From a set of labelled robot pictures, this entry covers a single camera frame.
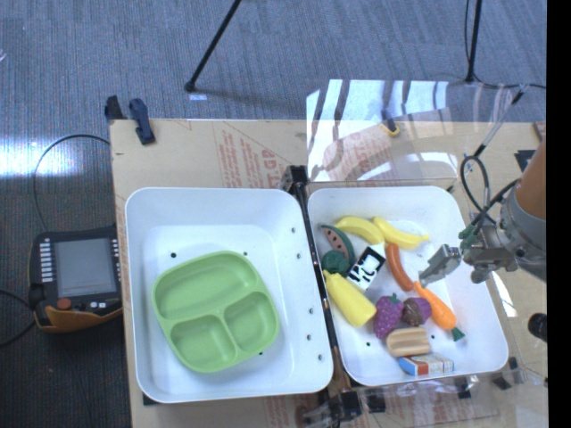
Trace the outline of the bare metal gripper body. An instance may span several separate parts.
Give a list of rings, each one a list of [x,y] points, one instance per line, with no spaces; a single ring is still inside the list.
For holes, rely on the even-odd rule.
[[[469,225],[461,232],[461,257],[479,272],[517,269],[513,254],[501,242],[493,224]]]

